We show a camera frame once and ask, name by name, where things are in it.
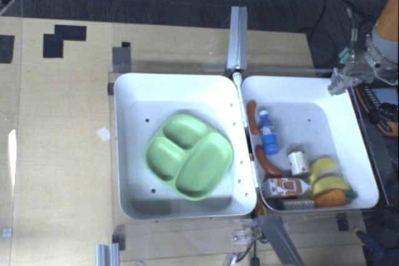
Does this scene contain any orange carrot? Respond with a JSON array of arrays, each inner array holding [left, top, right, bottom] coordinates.
[[312, 189, 358, 209]]

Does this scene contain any blue bottle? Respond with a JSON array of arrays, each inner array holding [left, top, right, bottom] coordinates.
[[257, 108, 281, 156]]

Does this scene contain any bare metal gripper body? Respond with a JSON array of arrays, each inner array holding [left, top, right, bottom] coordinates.
[[341, 37, 399, 87]]

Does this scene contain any yellow banana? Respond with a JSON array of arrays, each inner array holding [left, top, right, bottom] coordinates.
[[310, 176, 351, 197], [306, 157, 339, 186]]

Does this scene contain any white and orange can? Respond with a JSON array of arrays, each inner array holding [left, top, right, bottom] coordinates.
[[287, 150, 312, 178]]

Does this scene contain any green divided plate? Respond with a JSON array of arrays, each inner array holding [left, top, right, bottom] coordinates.
[[143, 113, 235, 202]]

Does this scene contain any brown sausage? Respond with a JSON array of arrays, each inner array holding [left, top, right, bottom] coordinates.
[[254, 145, 284, 179], [246, 100, 261, 136]]

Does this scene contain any white plastic tray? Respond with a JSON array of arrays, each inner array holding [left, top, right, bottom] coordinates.
[[113, 72, 258, 222], [240, 75, 380, 214]]

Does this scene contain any striped tube with green cap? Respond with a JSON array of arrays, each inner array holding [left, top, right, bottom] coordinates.
[[274, 198, 315, 211]]

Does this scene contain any brown and white carton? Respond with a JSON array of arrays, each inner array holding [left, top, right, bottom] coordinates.
[[262, 177, 313, 199]]

